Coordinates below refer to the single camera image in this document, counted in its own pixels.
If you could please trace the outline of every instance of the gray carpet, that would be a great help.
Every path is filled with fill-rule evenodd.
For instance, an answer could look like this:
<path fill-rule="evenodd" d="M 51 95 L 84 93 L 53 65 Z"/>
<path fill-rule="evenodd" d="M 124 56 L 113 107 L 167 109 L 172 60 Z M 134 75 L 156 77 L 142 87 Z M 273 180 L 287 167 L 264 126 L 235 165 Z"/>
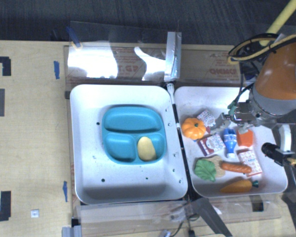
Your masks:
<path fill-rule="evenodd" d="M 0 0 L 0 40 L 68 40 L 71 21 L 182 32 L 185 44 L 236 45 L 263 33 L 290 0 Z M 282 28 L 296 32 L 296 11 Z M 296 123 L 296 111 L 285 117 Z M 293 150 L 296 151 L 296 125 Z M 284 195 L 296 225 L 296 187 Z"/>

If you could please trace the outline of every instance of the toy carrot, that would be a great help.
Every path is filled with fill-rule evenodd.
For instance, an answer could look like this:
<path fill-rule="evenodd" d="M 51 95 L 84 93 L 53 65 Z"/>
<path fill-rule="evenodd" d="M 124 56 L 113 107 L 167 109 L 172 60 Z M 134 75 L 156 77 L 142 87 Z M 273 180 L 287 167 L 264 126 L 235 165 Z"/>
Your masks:
<path fill-rule="evenodd" d="M 239 172 L 239 173 L 251 173 L 251 171 L 252 171 L 250 166 L 232 164 L 232 163 L 227 163 L 227 162 L 223 162 L 221 164 L 221 168 L 224 170 L 228 170 L 228 171 L 232 171 L 232 172 Z"/>
<path fill-rule="evenodd" d="M 220 192 L 222 193 L 242 193 L 242 192 L 249 192 L 252 188 L 259 187 L 259 182 L 254 181 L 253 183 L 249 180 L 240 180 L 235 183 L 229 184 L 223 187 Z"/>

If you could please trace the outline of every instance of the red packet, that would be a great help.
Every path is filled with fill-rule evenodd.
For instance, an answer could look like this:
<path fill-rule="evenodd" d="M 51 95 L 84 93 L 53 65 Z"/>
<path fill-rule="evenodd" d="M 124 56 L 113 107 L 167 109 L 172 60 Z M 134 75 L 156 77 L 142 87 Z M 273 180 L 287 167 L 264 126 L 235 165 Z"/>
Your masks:
<path fill-rule="evenodd" d="M 197 142 L 197 144 L 202 150 L 204 156 L 211 155 L 221 149 L 226 148 L 226 145 L 218 134 L 201 139 Z"/>

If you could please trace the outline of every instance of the orange object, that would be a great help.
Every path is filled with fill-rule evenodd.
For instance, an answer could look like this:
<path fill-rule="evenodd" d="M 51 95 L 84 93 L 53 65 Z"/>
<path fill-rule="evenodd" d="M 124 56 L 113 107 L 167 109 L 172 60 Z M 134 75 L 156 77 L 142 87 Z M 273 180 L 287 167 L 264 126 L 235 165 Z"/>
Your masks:
<path fill-rule="evenodd" d="M 224 170 L 238 172 L 238 173 L 251 173 L 251 171 L 252 171 L 250 166 L 232 164 L 232 163 L 228 163 L 228 162 L 223 162 L 221 164 L 221 168 Z"/>
<path fill-rule="evenodd" d="M 197 140 L 203 138 L 206 127 L 204 122 L 197 118 L 187 118 L 182 124 L 181 130 L 185 137 Z"/>
<path fill-rule="evenodd" d="M 223 187 L 220 192 L 223 193 L 240 193 L 249 192 L 252 188 L 252 183 L 249 180 L 240 180 Z"/>
<path fill-rule="evenodd" d="M 296 42 L 270 53 L 255 82 L 257 92 L 278 100 L 296 99 Z"/>
<path fill-rule="evenodd" d="M 253 145 L 253 132 L 248 130 L 248 132 L 240 134 L 237 131 L 237 143 L 239 146 L 250 147 Z"/>

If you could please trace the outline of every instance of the green lettuce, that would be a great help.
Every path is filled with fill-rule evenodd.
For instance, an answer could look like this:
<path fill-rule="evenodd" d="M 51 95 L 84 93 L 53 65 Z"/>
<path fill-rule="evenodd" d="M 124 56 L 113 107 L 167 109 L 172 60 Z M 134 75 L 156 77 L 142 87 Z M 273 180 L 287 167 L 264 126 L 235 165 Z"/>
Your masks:
<path fill-rule="evenodd" d="M 209 160 L 199 159 L 195 166 L 195 175 L 203 180 L 215 182 L 216 169 L 215 164 Z"/>

